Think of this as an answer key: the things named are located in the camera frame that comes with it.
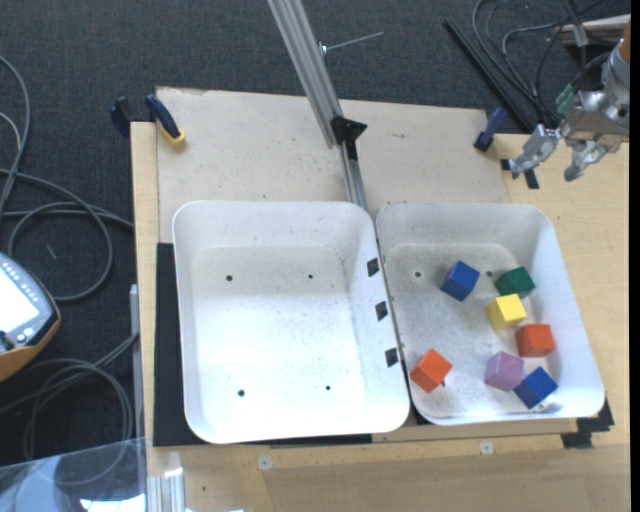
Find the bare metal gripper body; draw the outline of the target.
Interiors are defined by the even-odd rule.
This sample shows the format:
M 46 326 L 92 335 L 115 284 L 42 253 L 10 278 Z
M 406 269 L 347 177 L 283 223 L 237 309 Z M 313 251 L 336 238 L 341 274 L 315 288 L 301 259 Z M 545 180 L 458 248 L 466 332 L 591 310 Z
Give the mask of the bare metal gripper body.
M 563 115 L 561 133 L 567 140 L 613 145 L 629 138 L 630 93 L 627 88 L 580 90 Z

